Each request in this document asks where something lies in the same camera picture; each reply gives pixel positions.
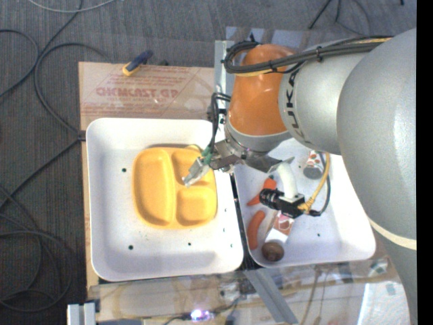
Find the orange carrot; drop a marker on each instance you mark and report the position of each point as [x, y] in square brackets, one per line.
[267, 185]

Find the brown cardboard board red print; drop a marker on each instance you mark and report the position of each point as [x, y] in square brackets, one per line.
[142, 93]

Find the orange sausage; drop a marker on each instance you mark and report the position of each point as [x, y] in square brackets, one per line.
[254, 227]

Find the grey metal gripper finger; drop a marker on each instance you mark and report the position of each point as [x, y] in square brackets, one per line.
[193, 171]
[202, 174]

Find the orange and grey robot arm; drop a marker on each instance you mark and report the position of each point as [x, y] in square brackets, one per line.
[372, 120]

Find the brown round fruit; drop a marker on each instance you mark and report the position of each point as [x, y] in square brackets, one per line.
[272, 252]

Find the black cylinder on white bracket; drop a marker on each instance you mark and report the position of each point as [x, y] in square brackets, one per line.
[287, 205]

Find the white plastic tray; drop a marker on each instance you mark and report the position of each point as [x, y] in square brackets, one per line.
[324, 235]
[115, 215]

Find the white and red carton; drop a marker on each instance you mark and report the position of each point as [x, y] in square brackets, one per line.
[282, 227]

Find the thin black rod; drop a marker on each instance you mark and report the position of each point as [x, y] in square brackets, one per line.
[233, 186]

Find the yellow divided plate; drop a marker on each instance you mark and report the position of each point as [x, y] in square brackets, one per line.
[157, 195]

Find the small white and red can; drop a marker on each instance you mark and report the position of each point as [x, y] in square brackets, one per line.
[313, 168]

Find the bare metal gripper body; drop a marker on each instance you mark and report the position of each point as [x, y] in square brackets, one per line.
[233, 159]

